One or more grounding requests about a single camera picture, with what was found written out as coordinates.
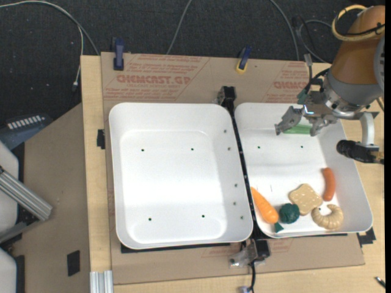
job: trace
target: toy food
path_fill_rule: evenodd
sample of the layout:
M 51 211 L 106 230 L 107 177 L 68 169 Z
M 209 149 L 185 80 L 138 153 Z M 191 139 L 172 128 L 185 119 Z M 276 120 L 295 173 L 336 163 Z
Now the toy food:
M 282 223 L 294 223 L 300 217 L 299 206 L 296 204 L 284 204 L 279 211 L 280 221 Z
M 291 191 L 288 198 L 293 204 L 299 206 L 300 215 L 303 216 L 323 203 L 322 197 L 309 184 L 302 184 L 298 189 Z
M 323 200 L 331 201 L 335 193 L 335 177 L 331 168 L 324 168 L 323 176 L 326 182 L 326 190 L 323 193 Z
M 267 223 L 276 223 L 279 220 L 279 213 L 276 209 L 271 206 L 271 204 L 263 197 L 258 190 L 251 187 L 252 197 L 254 198 L 254 203 L 257 205 L 259 212 L 262 215 L 262 218 Z
M 322 215 L 318 208 L 314 208 L 311 212 L 313 221 L 318 226 L 329 230 L 341 227 L 343 222 L 342 209 L 334 204 L 329 204 L 327 207 L 331 210 L 331 213 L 328 215 Z

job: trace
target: toy bread slice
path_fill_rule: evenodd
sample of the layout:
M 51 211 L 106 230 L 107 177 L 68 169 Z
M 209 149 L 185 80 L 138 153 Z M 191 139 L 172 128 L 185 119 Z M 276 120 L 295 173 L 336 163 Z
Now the toy bread slice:
M 300 215 L 303 216 L 323 203 L 322 197 L 309 184 L 302 184 L 298 189 L 291 191 L 288 198 L 293 204 L 299 206 Z

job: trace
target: yellow cable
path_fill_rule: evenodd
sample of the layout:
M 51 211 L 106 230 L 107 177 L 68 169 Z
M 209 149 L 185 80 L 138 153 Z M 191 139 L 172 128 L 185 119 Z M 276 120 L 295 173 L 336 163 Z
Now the yellow cable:
M 361 40 L 373 38 L 373 37 L 383 33 L 384 29 L 385 29 L 385 26 L 380 27 L 376 31 L 373 31 L 373 32 L 370 32 L 370 33 L 367 33 L 367 34 L 363 34 L 363 35 L 342 35 L 339 32 L 337 32 L 337 30 L 335 28 L 335 24 L 343 15 L 345 15 L 346 13 L 348 13 L 351 10 L 366 10 L 366 9 L 367 9 L 367 7 L 364 7 L 363 5 L 353 4 L 353 5 L 349 6 L 349 7 L 346 7 L 343 10 L 341 10 L 338 13 L 338 15 L 334 18 L 334 20 L 333 20 L 333 22 L 331 24 L 331 31 L 334 34 L 334 36 L 337 39 L 343 40 L 343 41 L 346 41 L 346 42 L 358 42 L 358 41 L 361 41 Z

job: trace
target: cardboard sheet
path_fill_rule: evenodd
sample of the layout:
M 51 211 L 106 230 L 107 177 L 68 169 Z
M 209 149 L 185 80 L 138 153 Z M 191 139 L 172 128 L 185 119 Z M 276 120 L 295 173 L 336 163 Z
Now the cardboard sheet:
M 238 74 L 235 71 L 238 61 L 232 58 L 124 54 L 124 71 L 114 71 L 113 60 L 114 53 L 101 54 L 114 284 L 249 273 L 247 268 L 229 269 L 228 266 L 228 256 L 237 253 L 240 244 L 141 253 L 121 252 L 115 232 L 108 115 L 113 106 L 125 101 L 213 103 L 218 91 L 225 85 L 236 88 L 235 105 L 244 102 L 296 103 L 296 95 L 308 82 L 305 63 L 250 59 L 247 71 Z M 268 245 L 271 256 L 257 267 L 257 272 L 364 264 L 356 234 L 270 239 Z

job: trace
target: orange carrot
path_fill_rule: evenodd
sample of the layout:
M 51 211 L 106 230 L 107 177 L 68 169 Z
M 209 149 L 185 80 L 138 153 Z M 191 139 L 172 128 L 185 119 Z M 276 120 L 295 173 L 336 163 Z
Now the orange carrot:
M 324 201 L 331 201 L 335 193 L 335 177 L 331 168 L 326 167 L 323 169 L 323 176 L 326 182 L 326 190 L 323 193 Z
M 274 209 L 273 206 L 263 197 L 258 190 L 251 187 L 252 197 L 254 203 L 257 206 L 259 212 L 261 213 L 263 219 L 267 223 L 277 223 L 279 220 L 279 213 Z

